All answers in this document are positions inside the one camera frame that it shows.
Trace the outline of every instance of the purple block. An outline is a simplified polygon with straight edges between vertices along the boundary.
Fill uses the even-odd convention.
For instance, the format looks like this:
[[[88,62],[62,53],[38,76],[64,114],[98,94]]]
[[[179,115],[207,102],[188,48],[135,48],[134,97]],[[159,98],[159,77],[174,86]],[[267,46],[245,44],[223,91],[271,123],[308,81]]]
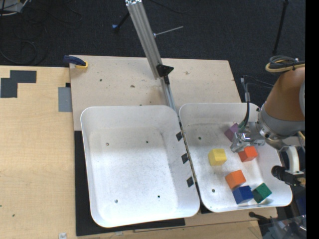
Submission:
[[[235,123],[234,125],[232,125],[228,130],[225,131],[225,136],[227,136],[227,138],[232,141],[233,137],[234,137],[234,133],[236,133],[238,131],[238,124]]]
[[[233,191],[233,195],[237,204],[246,203],[254,198],[249,186],[238,187]]]

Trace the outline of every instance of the tray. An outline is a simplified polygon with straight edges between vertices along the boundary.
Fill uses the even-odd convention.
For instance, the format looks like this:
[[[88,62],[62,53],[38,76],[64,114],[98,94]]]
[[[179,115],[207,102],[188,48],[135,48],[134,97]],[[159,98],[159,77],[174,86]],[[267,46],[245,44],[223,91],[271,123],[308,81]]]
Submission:
[[[89,107],[81,127],[91,215],[111,228],[185,218],[199,196],[176,112],[168,106]]]
[[[274,148],[268,144],[257,146],[258,156],[248,162],[241,162],[239,155],[230,150],[231,141],[224,132],[242,121],[246,107],[246,103],[185,104],[179,110],[200,198],[212,212],[287,206],[292,200],[290,186],[271,174],[273,166],[282,165]],[[249,121],[257,120],[256,109],[256,105],[250,104]],[[227,161],[222,166],[210,166],[208,153],[213,148],[225,150]],[[259,204],[254,199],[237,204],[225,176],[239,169],[246,178],[242,186],[254,189],[264,182],[272,194]]]

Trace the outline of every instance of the block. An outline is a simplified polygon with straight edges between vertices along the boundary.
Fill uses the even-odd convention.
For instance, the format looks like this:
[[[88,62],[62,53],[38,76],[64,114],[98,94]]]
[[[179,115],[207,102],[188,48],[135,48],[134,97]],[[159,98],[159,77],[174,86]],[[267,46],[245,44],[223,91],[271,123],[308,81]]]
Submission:
[[[265,183],[260,184],[256,189],[253,190],[253,196],[257,203],[265,200],[271,194],[271,190]]]
[[[226,162],[227,157],[224,149],[212,149],[208,153],[209,164],[211,166],[222,165]]]
[[[225,176],[225,179],[226,179],[230,189],[233,189],[237,186],[240,186],[246,182],[246,178],[245,178],[242,170],[237,170],[237,171],[234,171],[234,172],[227,174]]]
[[[238,187],[233,191],[237,204],[246,203],[254,198],[249,186]]]
[[[224,132],[225,136],[227,136],[227,138],[232,141],[233,137],[234,137],[234,133],[238,132],[238,124],[234,123],[234,125],[232,125],[228,130],[226,130]]]
[[[247,146],[244,148],[243,151],[238,152],[240,160],[242,162],[247,162],[253,160],[255,157],[258,156],[257,150],[255,146]]]

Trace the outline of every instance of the wooden table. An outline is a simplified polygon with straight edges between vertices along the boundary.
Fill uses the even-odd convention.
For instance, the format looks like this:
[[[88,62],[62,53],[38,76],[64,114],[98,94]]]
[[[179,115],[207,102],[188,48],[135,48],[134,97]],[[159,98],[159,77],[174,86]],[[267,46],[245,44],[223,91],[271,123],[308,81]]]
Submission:
[[[78,57],[88,61],[86,72],[75,70],[74,65],[0,66],[0,78],[9,78],[11,70],[36,71],[36,83],[18,83],[17,98],[0,98],[0,238],[57,239],[60,233],[68,239],[261,237],[256,219],[246,210],[199,212],[186,218],[180,228],[77,237],[74,131],[80,130],[81,111],[96,103],[165,104],[146,58]],[[193,102],[240,102],[227,61],[163,59],[163,63],[175,68],[170,82],[176,107]],[[58,88],[70,82],[73,112],[59,112]],[[126,100],[119,99],[123,93]],[[273,207],[256,212],[277,216]]]

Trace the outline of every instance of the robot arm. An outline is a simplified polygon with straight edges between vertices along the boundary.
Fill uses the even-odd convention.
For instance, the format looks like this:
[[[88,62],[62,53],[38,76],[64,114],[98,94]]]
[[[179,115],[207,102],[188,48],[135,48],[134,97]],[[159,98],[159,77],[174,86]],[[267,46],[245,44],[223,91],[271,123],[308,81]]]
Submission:
[[[246,122],[234,134],[231,150],[239,152],[246,146],[267,143],[278,151],[286,151],[289,169],[275,166],[272,174],[289,185],[305,186],[303,172],[299,171],[296,145],[286,142],[296,133],[305,131],[305,64],[294,63],[291,68],[285,64],[276,69],[267,64],[266,70],[279,71],[281,75],[262,105],[257,121]]]

